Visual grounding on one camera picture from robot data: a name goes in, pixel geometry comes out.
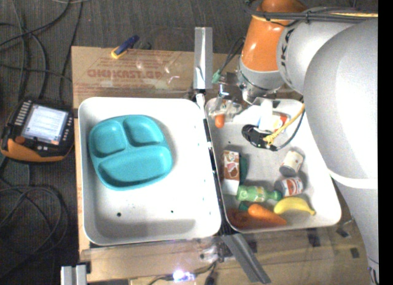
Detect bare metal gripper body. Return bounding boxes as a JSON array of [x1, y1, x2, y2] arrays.
[[217, 72, 279, 106]]

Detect brown and white carton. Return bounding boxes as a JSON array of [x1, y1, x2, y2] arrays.
[[221, 150, 241, 197]]

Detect white plastic tray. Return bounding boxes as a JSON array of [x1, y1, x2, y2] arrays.
[[204, 96, 343, 234], [77, 96, 222, 246]]

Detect green plastic bottle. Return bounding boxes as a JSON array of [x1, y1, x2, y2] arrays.
[[235, 184, 284, 203]]

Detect brown cardboard board red print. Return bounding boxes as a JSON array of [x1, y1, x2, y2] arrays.
[[71, 45, 360, 278]]

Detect red and white small can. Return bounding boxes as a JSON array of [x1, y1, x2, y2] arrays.
[[280, 177, 305, 198]]

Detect blue divided plate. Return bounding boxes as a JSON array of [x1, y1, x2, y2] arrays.
[[87, 114, 174, 192]]

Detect yellow banana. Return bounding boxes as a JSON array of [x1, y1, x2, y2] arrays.
[[273, 197, 317, 217]]

